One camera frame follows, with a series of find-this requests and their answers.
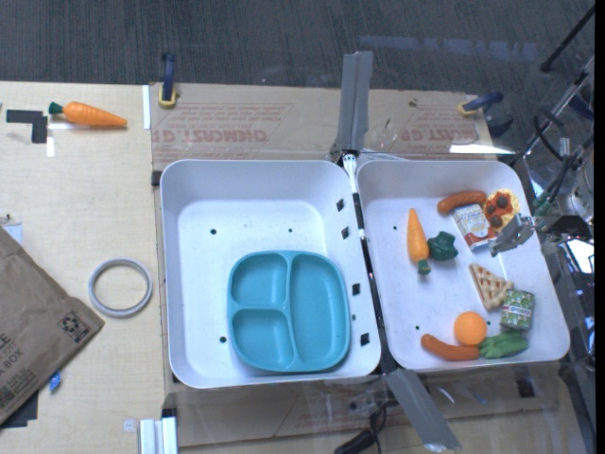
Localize green can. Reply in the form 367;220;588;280
499;288;536;331

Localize green broccoli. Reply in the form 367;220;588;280
426;231;459;262

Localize white and red carton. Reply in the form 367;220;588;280
452;203;497;253

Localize white plastic tray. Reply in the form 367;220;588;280
354;158;572;373
159;158;382;390

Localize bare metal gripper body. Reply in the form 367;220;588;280
532;191;595;244

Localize orange ball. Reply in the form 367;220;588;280
453;310;488;347

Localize blue divided plate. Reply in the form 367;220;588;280
226;250;352;375

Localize orange-brown sausage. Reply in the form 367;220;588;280
436;190;488;216
420;333;481;362

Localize thin black and white rod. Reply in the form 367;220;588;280
340;150;396;375

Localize brown cardboard board red print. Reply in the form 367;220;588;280
149;81;576;447

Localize orange carrot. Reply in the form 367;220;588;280
406;207;432;276
48;100;128;129

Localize yellow and red pizza slice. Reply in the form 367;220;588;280
482;187;521;231

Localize white tape ring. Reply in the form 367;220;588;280
88;256;154;319

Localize tan lattice pie slice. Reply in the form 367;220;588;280
468;262;514;311

